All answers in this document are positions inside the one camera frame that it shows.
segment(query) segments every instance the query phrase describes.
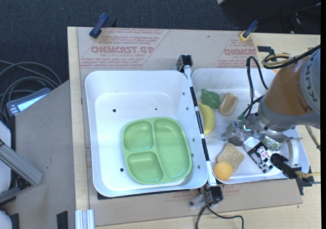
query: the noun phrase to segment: dark floor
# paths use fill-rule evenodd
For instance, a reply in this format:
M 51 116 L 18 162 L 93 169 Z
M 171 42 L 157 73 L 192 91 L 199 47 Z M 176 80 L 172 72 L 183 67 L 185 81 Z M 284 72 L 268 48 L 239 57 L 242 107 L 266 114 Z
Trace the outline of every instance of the dark floor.
M 67 27 L 92 27 L 103 12 L 120 28 L 244 30 L 321 0 L 0 0 L 0 60 L 33 61 L 68 80 Z M 320 34 L 320 6 L 261 24 L 257 32 Z M 19 69 L 0 73 L 0 93 Z

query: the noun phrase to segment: banana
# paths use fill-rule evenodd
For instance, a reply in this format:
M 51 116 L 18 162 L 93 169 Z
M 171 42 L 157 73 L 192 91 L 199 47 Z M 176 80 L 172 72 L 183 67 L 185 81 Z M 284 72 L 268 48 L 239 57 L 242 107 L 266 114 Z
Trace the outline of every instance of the banana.
M 199 108 L 204 115 L 204 134 L 208 135 L 215 126 L 215 117 L 212 108 L 198 102 Z

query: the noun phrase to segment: green plate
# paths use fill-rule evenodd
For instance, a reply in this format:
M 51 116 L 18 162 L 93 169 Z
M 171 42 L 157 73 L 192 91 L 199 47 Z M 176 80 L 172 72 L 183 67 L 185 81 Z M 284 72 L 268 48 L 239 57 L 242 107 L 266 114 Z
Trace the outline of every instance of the green plate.
M 145 118 L 129 123 L 122 132 L 122 149 L 130 176 L 140 184 L 177 181 L 192 168 L 187 138 L 172 118 Z

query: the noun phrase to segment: blue clamp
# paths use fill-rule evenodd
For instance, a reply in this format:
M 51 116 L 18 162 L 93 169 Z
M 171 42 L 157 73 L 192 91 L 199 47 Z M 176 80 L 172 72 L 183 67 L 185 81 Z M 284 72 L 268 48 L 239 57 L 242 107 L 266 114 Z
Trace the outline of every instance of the blue clamp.
M 243 31 L 240 34 L 240 40 L 245 42 L 248 38 L 251 32 L 254 32 L 258 28 L 258 21 L 254 20 L 253 23 L 250 24 L 250 26 L 247 28 L 247 30 Z
M 101 28 L 105 26 L 105 24 L 108 21 L 108 15 L 106 13 L 103 13 L 99 19 L 95 27 L 90 32 L 90 36 L 97 39 L 97 37 L 101 34 L 102 30 Z

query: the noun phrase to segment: white tray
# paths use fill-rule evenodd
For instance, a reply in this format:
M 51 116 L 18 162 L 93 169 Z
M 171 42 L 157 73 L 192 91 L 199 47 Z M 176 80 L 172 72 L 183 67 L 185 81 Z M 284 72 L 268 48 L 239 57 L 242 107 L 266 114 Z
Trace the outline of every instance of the white tray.
M 275 76 L 275 73 L 272 70 L 262 69 L 262 74 L 266 85 L 269 86 Z M 258 98 L 265 94 L 266 90 L 261 84 L 257 69 L 251 69 L 251 76 L 255 90 L 255 98 Z M 227 92 L 237 96 L 239 99 L 238 104 L 231 116 L 222 115 L 218 109 L 213 110 L 215 116 L 215 128 L 206 136 L 206 144 L 211 165 L 214 167 L 216 164 L 216 157 L 222 152 L 225 144 L 228 143 L 222 139 L 222 133 L 225 132 L 227 126 L 233 120 L 237 120 L 237 117 L 250 103 L 247 69 L 197 69 L 192 75 L 192 80 L 198 101 L 200 101 L 202 89 L 216 92 L 220 95 L 221 99 Z M 257 105 L 254 105 L 252 113 L 255 113 L 256 111 Z M 294 138 L 299 137 L 297 129 L 286 131 L 284 134 Z M 298 161 L 302 166 L 302 171 L 308 172 L 309 163 L 301 141 L 298 142 L 298 148 Z M 234 172 L 229 179 L 221 181 L 222 183 L 237 184 L 286 178 L 286 176 L 275 167 L 272 168 L 271 171 L 263 173 L 246 153 L 244 146 L 238 146 L 237 149 L 243 153 L 244 160 L 240 164 L 237 171 Z M 282 145 L 280 150 L 277 152 L 287 158 L 289 157 L 287 144 Z
M 85 81 L 93 182 L 107 197 L 200 188 L 208 178 L 189 83 L 184 74 L 162 71 L 95 71 Z M 186 134 L 192 170 L 176 182 L 142 185 L 128 174 L 121 134 L 134 120 L 170 117 Z

